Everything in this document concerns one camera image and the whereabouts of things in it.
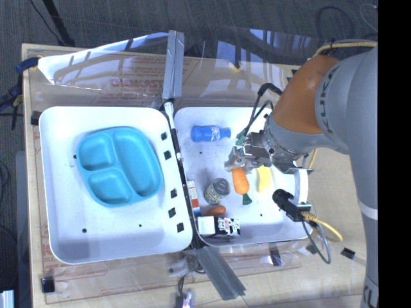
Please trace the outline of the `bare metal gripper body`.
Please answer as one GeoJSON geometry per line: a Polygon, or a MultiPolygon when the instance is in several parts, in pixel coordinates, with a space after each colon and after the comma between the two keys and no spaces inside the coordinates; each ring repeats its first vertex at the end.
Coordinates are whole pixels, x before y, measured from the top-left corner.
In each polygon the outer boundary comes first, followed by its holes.
{"type": "Polygon", "coordinates": [[[250,132],[243,142],[243,158],[245,160],[257,160],[264,163],[265,167],[271,167],[271,156],[265,146],[264,131],[250,132]]]}

